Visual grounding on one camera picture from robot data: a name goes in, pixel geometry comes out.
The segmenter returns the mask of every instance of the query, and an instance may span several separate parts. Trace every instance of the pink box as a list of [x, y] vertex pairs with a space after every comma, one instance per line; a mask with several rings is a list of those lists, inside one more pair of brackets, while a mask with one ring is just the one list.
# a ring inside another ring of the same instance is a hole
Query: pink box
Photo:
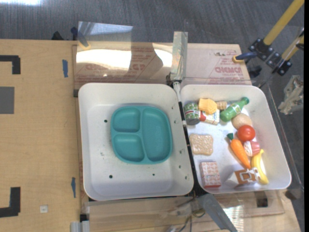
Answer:
[[217, 188], [221, 186], [219, 170], [215, 161], [201, 162], [199, 169], [204, 188]]

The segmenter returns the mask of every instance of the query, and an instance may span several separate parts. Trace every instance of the tomato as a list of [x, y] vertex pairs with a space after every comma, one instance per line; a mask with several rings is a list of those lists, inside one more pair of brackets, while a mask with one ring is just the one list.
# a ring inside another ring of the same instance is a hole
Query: tomato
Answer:
[[252, 126], [243, 125], [239, 127], [237, 131], [237, 136], [243, 142], [250, 141], [255, 137], [255, 130]]

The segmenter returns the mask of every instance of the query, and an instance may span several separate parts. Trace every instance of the gray floor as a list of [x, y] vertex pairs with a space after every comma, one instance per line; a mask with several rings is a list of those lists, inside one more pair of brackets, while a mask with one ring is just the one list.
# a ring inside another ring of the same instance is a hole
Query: gray floor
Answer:
[[[58, 31], [71, 40], [70, 29], [79, 21], [130, 25], [145, 29], [146, 41], [170, 41], [162, 33], [174, 30], [189, 32], [190, 43], [239, 44], [243, 52], [257, 39], [263, 38], [275, 25], [293, 0], [0, 0], [0, 38], [50, 40]], [[304, 6], [294, 15], [272, 47], [282, 53], [304, 26]], [[284, 76], [272, 75], [268, 85], [278, 107], [284, 98], [283, 89], [292, 75], [304, 78], [304, 52], [291, 58], [292, 68]], [[260, 65], [263, 70], [256, 83], [270, 76], [265, 63], [253, 59], [248, 68]], [[304, 132], [303, 110], [291, 115], [279, 113], [284, 127], [287, 154], [293, 181], [290, 186], [295, 212], [302, 231], [304, 221]]]

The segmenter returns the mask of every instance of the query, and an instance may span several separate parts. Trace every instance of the green bottle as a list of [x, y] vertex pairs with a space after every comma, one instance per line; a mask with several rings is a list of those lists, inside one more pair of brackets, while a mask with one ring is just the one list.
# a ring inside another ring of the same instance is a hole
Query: green bottle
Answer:
[[249, 99], [247, 97], [243, 97], [240, 101], [230, 104], [229, 107], [220, 113], [220, 119], [224, 122], [230, 121], [236, 115], [240, 114], [243, 106], [248, 103]]

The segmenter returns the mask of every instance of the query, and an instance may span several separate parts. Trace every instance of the gold tube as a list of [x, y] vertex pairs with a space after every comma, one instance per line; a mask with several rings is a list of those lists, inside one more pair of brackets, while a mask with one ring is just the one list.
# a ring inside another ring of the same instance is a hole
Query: gold tube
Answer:
[[297, 37], [292, 44], [284, 51], [284, 53], [282, 53], [281, 57], [283, 60], [290, 60], [290, 58], [295, 54], [295, 52], [297, 52], [298, 48], [296, 46], [296, 44], [304, 43], [304, 37], [305, 35], [301, 36], [301, 37]]
[[280, 32], [304, 4], [305, 0], [294, 0], [288, 9], [284, 12], [281, 18], [278, 20], [276, 25], [271, 29], [268, 35], [263, 39], [264, 44], [271, 45], [273, 41], [277, 38]]

